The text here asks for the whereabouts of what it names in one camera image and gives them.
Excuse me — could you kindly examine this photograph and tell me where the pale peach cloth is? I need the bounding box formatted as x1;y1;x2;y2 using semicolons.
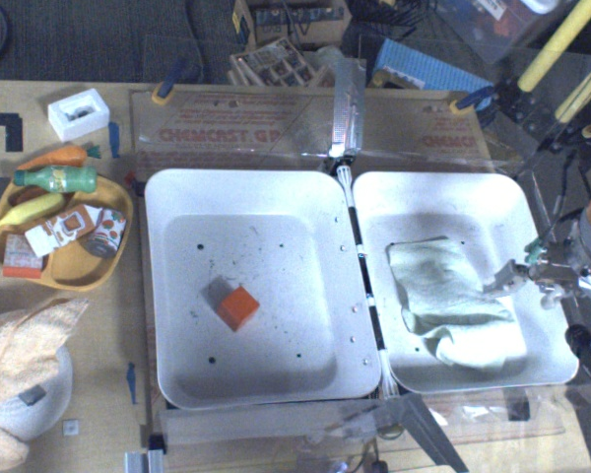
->
0;297;91;473

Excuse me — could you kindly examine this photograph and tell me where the white and brown carton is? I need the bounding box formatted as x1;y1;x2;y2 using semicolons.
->
24;203;104;259

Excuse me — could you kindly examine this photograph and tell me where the green bottle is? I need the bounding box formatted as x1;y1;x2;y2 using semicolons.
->
12;165;99;195

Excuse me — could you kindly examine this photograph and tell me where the yellow banana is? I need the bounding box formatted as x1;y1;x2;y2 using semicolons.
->
0;191;69;232

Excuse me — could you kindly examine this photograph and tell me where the white bowl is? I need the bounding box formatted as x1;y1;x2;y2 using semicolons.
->
0;344;75;443

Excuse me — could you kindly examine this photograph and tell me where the thin black and white rod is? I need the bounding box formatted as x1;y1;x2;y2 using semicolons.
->
335;162;401;399

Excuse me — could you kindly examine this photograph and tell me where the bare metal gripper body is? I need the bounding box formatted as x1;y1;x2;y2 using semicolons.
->
523;246;591;310

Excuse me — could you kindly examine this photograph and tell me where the white plastic tray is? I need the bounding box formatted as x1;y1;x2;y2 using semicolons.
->
351;170;581;395
143;167;383;411

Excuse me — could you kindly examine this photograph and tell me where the white foam box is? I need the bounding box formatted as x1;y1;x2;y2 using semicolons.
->
46;87;111;144

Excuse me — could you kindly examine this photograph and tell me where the small grey square block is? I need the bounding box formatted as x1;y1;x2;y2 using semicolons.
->
18;383;48;407

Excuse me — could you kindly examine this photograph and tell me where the orange and white packet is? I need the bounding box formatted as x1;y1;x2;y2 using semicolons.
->
1;233;45;281

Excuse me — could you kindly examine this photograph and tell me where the brown cardboard board, red print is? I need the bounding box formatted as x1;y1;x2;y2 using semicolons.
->
127;85;568;455

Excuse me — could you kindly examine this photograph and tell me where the orange cube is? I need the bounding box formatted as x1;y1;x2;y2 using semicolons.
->
216;285;262;334

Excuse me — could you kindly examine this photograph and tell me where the white and orange can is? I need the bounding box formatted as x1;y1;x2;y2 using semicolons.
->
80;207;128;259

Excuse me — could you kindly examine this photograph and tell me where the yellow divided plate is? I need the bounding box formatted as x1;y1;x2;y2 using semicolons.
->
0;173;135;294

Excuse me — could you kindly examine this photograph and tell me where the pale green cloth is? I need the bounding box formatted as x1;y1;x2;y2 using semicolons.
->
385;236;529;370

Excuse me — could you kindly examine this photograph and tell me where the orange carrot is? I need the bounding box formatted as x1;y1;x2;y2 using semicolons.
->
16;144;102;172

